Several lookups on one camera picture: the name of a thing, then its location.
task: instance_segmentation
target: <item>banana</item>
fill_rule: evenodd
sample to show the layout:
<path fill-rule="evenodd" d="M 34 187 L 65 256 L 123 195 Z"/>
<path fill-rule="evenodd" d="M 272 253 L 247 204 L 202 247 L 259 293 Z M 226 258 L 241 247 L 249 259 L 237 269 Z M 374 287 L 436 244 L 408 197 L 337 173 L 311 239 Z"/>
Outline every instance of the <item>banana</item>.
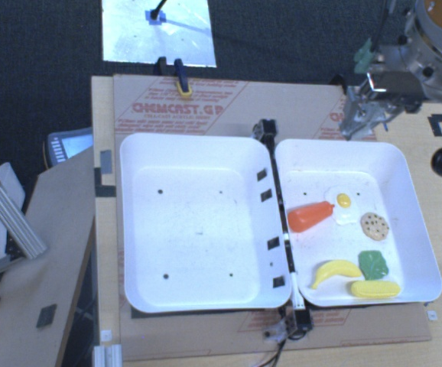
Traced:
<path fill-rule="evenodd" d="M 350 292 L 356 297 L 382 299 L 395 297 L 401 292 L 401 288 L 394 281 L 364 280 L 354 281 L 350 286 Z"/>
<path fill-rule="evenodd" d="M 347 276 L 350 278 L 357 278 L 362 276 L 360 268 L 347 260 L 333 260 L 321 265 L 316 271 L 316 279 L 311 286 L 314 290 L 317 289 L 318 285 L 322 281 L 325 281 L 332 276 L 340 274 L 342 276 Z"/>

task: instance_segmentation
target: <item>toy food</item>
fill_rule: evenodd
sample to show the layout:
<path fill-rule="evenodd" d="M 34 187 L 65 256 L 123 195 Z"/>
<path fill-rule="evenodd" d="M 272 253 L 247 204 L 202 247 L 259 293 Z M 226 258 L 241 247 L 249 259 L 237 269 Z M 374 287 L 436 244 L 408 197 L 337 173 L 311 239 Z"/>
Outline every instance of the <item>toy food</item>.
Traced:
<path fill-rule="evenodd" d="M 362 231 L 375 241 L 382 241 L 388 236 L 389 225 L 382 216 L 368 212 L 360 219 Z"/>
<path fill-rule="evenodd" d="M 325 200 L 334 203 L 332 217 L 341 226 L 357 223 L 360 219 L 358 198 L 349 192 L 347 187 L 331 187 L 325 192 Z"/>
<path fill-rule="evenodd" d="M 331 216 L 334 207 L 333 204 L 323 201 L 293 209 L 288 214 L 289 227 L 295 232 L 306 231 Z"/>
<path fill-rule="evenodd" d="M 350 292 L 356 297 L 383 299 L 395 297 L 401 292 L 401 288 L 394 281 L 362 280 L 354 281 L 350 286 Z"/>
<path fill-rule="evenodd" d="M 359 267 L 347 260 L 333 260 L 321 265 L 316 271 L 316 278 L 311 288 L 317 289 L 318 285 L 332 276 L 340 274 L 350 278 L 362 276 Z"/>
<path fill-rule="evenodd" d="M 366 250 L 359 253 L 359 267 L 366 280 L 378 280 L 389 273 L 386 260 L 381 252 Z"/>

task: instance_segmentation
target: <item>orange bottle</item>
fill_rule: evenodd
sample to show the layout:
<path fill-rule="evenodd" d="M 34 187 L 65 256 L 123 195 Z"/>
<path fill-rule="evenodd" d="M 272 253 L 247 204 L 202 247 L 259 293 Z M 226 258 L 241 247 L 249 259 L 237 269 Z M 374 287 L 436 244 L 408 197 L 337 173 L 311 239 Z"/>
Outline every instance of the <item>orange bottle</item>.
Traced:
<path fill-rule="evenodd" d="M 289 227 L 292 231 L 303 232 L 325 220 L 333 213 L 333 204 L 328 201 L 322 203 L 302 206 L 301 208 L 293 209 L 288 214 Z"/>

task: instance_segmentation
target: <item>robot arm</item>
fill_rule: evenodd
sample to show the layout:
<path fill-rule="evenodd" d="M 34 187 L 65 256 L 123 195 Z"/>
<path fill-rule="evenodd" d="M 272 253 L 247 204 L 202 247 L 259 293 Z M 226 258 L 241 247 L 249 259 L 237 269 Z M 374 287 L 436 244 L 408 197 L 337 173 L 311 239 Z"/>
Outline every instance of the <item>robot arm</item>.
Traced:
<path fill-rule="evenodd" d="M 442 0 L 416 1 L 398 45 L 376 43 L 368 41 L 356 56 L 356 71 L 367 77 L 347 89 L 340 124 L 347 140 L 371 134 L 403 111 L 418 111 L 426 99 L 442 102 Z"/>

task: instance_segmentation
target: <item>fried egg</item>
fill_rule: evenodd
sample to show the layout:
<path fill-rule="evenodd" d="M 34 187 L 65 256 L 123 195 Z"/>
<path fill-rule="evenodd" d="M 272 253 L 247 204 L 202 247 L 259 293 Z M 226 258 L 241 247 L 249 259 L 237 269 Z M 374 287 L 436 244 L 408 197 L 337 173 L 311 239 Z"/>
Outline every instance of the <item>fried egg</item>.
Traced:
<path fill-rule="evenodd" d="M 360 221 L 360 210 L 356 196 L 345 187 L 331 187 L 325 200 L 334 204 L 332 217 L 341 226 Z"/>

